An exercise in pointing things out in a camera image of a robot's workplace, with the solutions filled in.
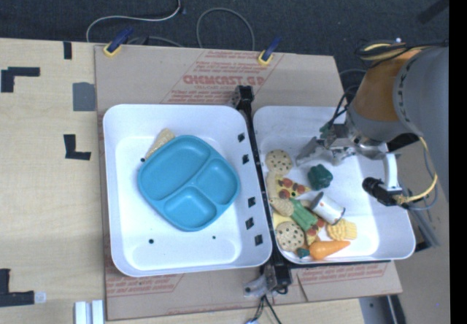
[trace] blue divided plate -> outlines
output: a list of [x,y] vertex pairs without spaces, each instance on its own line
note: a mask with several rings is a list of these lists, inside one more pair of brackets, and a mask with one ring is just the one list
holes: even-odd
[[183,231],[213,223],[239,195],[238,174],[212,146],[178,136],[141,166],[138,186],[149,204]]

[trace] cardboard box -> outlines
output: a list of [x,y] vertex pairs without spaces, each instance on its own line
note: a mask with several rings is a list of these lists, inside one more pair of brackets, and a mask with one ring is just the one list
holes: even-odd
[[[101,195],[105,235],[107,319],[255,307],[244,284],[259,268],[133,278],[113,265],[109,248],[102,134],[104,113],[117,104],[228,104],[237,85],[251,85],[253,112],[266,105],[336,106],[342,95],[332,57],[276,53],[260,66],[257,53],[124,46],[114,58],[95,47]],[[274,304],[298,304],[401,292],[393,262],[293,269],[287,294]]]

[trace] orange carrot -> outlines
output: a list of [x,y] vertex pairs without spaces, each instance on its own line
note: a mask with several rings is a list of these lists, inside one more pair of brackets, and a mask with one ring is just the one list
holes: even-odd
[[350,241],[315,241],[309,247],[309,254],[319,260],[350,245]]

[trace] blue clamp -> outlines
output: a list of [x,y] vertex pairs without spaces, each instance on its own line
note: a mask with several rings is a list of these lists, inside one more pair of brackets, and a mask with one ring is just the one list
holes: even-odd
[[279,46],[281,38],[276,36],[274,40],[272,40],[272,43],[265,49],[263,50],[260,55],[258,56],[258,63],[261,66],[268,66],[269,63],[272,60],[272,53],[276,50],[276,48]]
[[115,54],[120,52],[120,49],[122,48],[122,44],[125,44],[128,40],[128,38],[131,36],[133,33],[133,28],[128,27],[120,31],[117,36],[114,37],[114,39],[107,44],[103,51],[104,54],[107,57],[113,57]]

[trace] light wood surface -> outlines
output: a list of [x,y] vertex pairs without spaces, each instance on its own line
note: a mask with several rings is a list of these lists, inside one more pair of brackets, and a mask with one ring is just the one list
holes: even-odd
[[[93,45],[0,39],[0,69],[40,67],[0,93],[0,268],[10,291],[44,291],[44,304],[0,308],[0,323],[72,323],[76,301],[104,299],[104,256],[95,112],[75,112],[72,84],[94,83]],[[76,134],[89,161],[65,159]],[[357,299],[278,306],[283,323],[363,323]],[[244,323],[255,309],[119,323]],[[259,323],[274,323],[268,310]]]

